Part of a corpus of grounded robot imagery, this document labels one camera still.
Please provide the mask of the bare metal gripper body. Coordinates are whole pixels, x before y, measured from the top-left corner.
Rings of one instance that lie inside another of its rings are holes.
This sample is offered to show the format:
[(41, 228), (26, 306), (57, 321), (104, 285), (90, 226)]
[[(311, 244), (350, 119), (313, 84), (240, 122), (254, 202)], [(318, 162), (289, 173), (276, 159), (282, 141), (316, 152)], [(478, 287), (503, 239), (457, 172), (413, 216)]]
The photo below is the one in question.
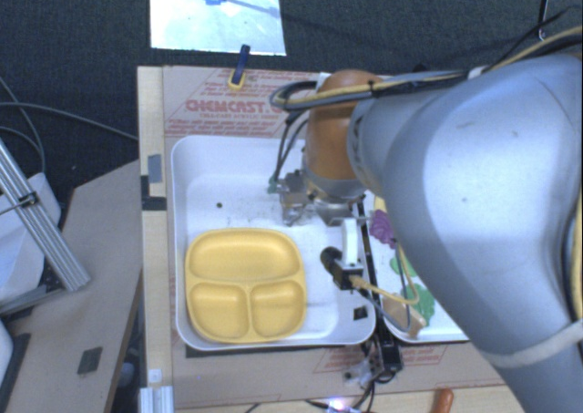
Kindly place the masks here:
[(336, 180), (316, 175), (308, 169), (288, 173), (277, 183), (282, 220), (293, 226), (307, 212), (314, 212), (326, 226), (339, 226), (353, 217), (352, 205), (364, 195), (358, 180)]

